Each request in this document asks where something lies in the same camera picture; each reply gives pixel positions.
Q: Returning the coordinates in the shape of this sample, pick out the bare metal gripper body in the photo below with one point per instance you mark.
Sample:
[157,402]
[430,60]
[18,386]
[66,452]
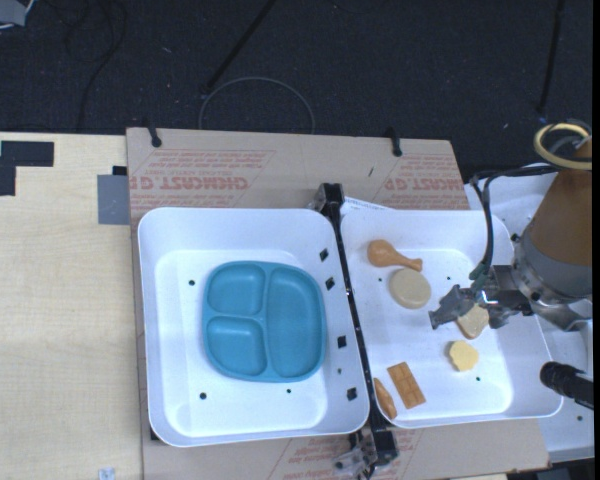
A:
[512,293]

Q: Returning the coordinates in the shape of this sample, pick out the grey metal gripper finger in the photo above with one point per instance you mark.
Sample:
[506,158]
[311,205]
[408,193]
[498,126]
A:
[455,305]
[500,317]

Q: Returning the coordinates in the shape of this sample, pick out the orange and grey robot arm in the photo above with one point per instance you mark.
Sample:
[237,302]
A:
[565,218]

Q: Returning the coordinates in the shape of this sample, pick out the tan toy bread slice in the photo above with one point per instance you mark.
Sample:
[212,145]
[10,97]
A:
[472,324]

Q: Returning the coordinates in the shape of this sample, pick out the beige round biscuit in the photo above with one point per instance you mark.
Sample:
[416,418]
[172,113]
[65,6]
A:
[410,288]

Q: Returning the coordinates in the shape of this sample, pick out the yellow toy bread piece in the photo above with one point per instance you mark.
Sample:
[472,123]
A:
[463,355]

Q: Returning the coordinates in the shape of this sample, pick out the tan toy chicken drumstick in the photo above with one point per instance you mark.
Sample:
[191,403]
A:
[384,254]

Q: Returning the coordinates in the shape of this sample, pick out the white plastic tray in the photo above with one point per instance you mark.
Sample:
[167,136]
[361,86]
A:
[180,328]
[430,393]

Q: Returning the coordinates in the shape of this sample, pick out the orange rectangular biscuit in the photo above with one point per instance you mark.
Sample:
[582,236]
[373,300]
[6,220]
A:
[406,385]

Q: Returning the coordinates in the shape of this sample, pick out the thin black rod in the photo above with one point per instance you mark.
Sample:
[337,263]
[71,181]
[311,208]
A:
[352,298]

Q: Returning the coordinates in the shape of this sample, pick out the orange toy croissant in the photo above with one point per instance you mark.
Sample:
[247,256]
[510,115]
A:
[386,399]

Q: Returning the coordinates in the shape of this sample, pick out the white paper sheet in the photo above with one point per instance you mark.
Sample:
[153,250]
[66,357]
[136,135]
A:
[367,204]

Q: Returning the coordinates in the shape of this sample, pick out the blue divided plate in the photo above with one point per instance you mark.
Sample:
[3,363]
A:
[290,318]

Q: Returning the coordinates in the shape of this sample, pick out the brown cardboard board red print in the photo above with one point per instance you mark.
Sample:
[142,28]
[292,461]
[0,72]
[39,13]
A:
[290,173]

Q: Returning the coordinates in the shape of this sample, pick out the black cylinder on white bracket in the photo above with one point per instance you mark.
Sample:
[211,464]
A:
[565,380]

